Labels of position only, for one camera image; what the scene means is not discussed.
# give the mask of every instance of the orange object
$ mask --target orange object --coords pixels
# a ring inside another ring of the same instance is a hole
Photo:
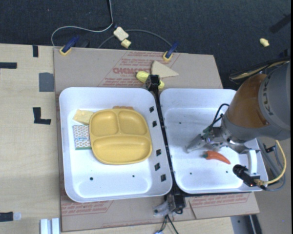
[[[231,164],[230,161],[225,156],[223,156],[222,154],[220,154],[219,152],[206,151],[203,154],[203,157],[206,158],[206,159],[216,159],[216,160],[225,162],[225,163],[227,163],[229,165]]]

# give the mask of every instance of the yellow plate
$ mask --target yellow plate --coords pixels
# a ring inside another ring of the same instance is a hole
[[[141,162],[152,152],[147,122],[131,109],[105,109],[95,112],[89,122],[94,156],[104,164]]]

